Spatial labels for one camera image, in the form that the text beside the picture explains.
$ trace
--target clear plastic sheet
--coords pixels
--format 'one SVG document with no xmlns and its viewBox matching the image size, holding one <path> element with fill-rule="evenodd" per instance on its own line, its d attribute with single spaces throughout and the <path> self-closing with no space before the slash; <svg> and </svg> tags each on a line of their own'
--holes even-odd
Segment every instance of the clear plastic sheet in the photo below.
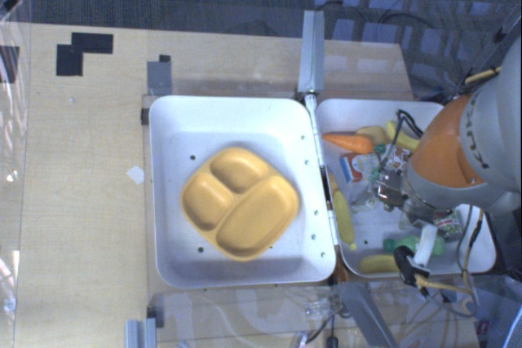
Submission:
<svg viewBox="0 0 522 348">
<path fill-rule="evenodd" d="M 31 0 L 0 0 L 0 346 L 15 326 L 29 106 Z"/>
</svg>

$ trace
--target toy carrot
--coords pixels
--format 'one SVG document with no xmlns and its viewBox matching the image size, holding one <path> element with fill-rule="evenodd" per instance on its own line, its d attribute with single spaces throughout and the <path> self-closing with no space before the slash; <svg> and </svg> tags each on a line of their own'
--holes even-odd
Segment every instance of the toy carrot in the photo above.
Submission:
<svg viewBox="0 0 522 348">
<path fill-rule="evenodd" d="M 372 140 L 364 135 L 323 134 L 322 138 L 348 151 L 370 154 L 374 150 Z"/>
</svg>

